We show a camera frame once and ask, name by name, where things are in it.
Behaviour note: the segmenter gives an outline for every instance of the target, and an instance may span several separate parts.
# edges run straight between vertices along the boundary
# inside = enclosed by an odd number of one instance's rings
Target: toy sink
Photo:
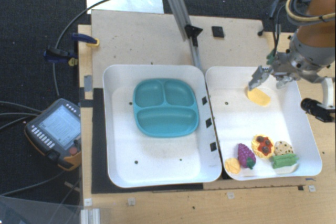
[[[133,94],[138,128],[149,136],[177,137],[198,126],[198,108],[190,86],[176,79],[140,82]]]
[[[215,181],[222,164],[204,74],[114,65],[103,74],[107,164],[123,188]]]

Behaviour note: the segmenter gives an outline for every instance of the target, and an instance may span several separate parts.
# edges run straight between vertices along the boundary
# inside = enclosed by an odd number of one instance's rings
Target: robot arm
[[[318,72],[335,61],[335,0],[311,0],[305,14],[296,9],[297,0],[287,0],[288,19],[299,25],[286,52],[276,48],[268,55],[268,67],[259,66],[248,84],[249,90],[260,86],[269,75],[277,80],[280,89],[286,83],[301,78],[311,83],[321,83],[323,103],[303,100],[301,107],[324,122],[334,121],[333,83],[335,78],[325,78]]]

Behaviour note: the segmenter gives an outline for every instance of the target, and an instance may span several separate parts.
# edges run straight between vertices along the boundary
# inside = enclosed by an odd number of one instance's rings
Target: blue plate
[[[146,135],[178,137],[194,132],[199,115],[190,86],[176,79],[140,82],[133,94],[134,117]]]

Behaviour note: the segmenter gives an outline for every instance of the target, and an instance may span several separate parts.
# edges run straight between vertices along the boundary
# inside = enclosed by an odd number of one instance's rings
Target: wooden table
[[[79,32],[91,35],[91,26]],[[279,50],[288,48],[289,33],[282,33]],[[269,47],[271,33],[264,33]],[[79,44],[80,87],[92,75],[92,48]],[[321,72],[334,76],[335,65]],[[302,98],[321,100],[321,85],[298,82]],[[85,92],[92,99],[92,92]],[[82,192],[84,206],[100,208],[101,223],[335,223],[335,124],[312,116],[309,122],[323,169],[313,178],[287,177],[238,182],[217,180],[198,191],[91,193],[92,108],[81,108]]]

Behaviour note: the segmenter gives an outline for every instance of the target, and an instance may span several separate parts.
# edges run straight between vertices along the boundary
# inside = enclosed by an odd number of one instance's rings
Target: black floor
[[[265,28],[272,30],[268,8],[273,0],[185,0],[191,15],[262,19]],[[0,0],[0,101],[15,102],[39,110],[56,99],[52,66],[44,62],[43,52],[54,46],[64,27],[86,8],[86,0]],[[164,0],[165,12],[170,9]],[[295,27],[280,17],[283,31]],[[70,33],[77,24],[89,24],[90,16],[79,18],[68,31],[59,48],[73,49]],[[61,97],[79,101],[76,68],[57,64],[57,80]],[[0,113],[17,112],[0,106]],[[1,116],[0,126],[17,119]],[[24,137],[24,123],[0,131],[0,194],[42,182],[61,172],[43,158]],[[12,197],[61,202],[69,188],[64,181],[75,183],[79,172],[64,173],[58,179]],[[65,203],[78,203],[79,195],[72,193]]]

